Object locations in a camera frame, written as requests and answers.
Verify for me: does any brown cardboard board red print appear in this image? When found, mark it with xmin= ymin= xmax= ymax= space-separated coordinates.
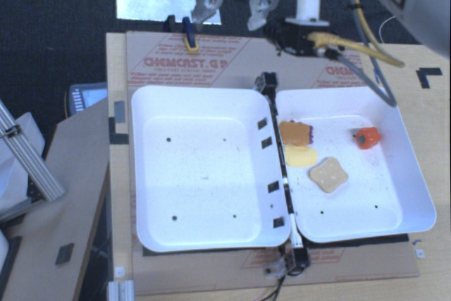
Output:
xmin=125 ymin=30 xmax=422 ymax=297

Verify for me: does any orange toy sandwich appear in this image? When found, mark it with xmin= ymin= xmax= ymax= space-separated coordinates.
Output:
xmin=278 ymin=120 xmax=315 ymax=147

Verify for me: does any thin black and white rod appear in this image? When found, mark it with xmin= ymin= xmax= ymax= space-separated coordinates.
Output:
xmin=263 ymin=90 xmax=304 ymax=248

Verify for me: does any white plastic tray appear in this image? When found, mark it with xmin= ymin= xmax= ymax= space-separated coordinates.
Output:
xmin=274 ymin=85 xmax=438 ymax=244
xmin=130 ymin=85 xmax=292 ymax=253

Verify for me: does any orange toy bell pepper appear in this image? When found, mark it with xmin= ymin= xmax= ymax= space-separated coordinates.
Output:
xmin=353 ymin=126 xmax=383 ymax=151

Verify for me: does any beige toy bread slice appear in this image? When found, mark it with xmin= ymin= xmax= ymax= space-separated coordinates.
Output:
xmin=308 ymin=156 xmax=350 ymax=194

